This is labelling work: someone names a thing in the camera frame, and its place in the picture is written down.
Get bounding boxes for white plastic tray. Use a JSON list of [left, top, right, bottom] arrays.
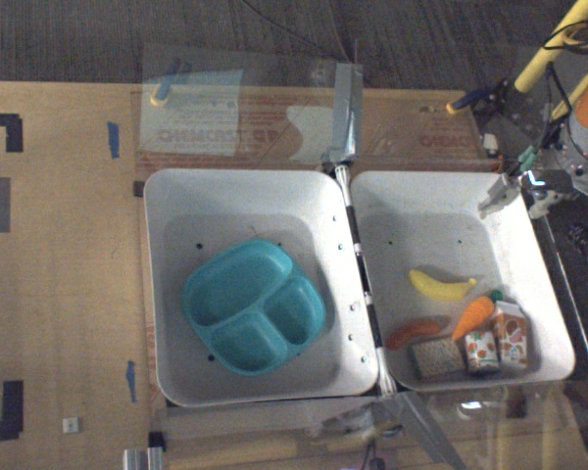
[[142, 167, 380, 408], [349, 169, 577, 394]]

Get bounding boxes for yellow banana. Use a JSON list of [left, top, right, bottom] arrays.
[[408, 267, 478, 303]]

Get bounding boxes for orange carrot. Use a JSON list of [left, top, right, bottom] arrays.
[[451, 289, 506, 343]]

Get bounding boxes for tall fruit print carton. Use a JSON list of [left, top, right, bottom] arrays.
[[489, 300, 530, 371]]

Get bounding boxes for teal divided plate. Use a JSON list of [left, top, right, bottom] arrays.
[[179, 237, 328, 378]]

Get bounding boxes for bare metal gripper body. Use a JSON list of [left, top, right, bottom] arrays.
[[518, 156, 588, 201]]

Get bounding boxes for red sausage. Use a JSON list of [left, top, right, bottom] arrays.
[[385, 318, 444, 352]]

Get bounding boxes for small fruit print carton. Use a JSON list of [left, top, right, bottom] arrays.
[[464, 329, 502, 376]]

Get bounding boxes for tan square biscuit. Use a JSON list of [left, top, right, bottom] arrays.
[[407, 336, 468, 382]]

